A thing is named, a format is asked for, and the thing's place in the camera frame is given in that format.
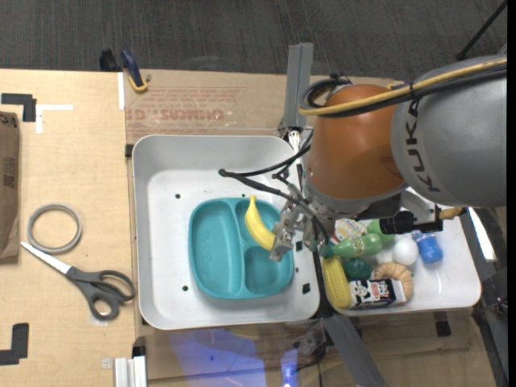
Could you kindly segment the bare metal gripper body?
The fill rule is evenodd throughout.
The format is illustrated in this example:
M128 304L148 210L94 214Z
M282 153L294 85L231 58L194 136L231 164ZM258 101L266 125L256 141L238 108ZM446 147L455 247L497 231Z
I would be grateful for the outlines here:
M281 210L281 218L288 218L291 223L293 236L293 249L297 247L297 242L301 241L310 252L316 252L322 244L325 236L322 224L302 205L287 202Z

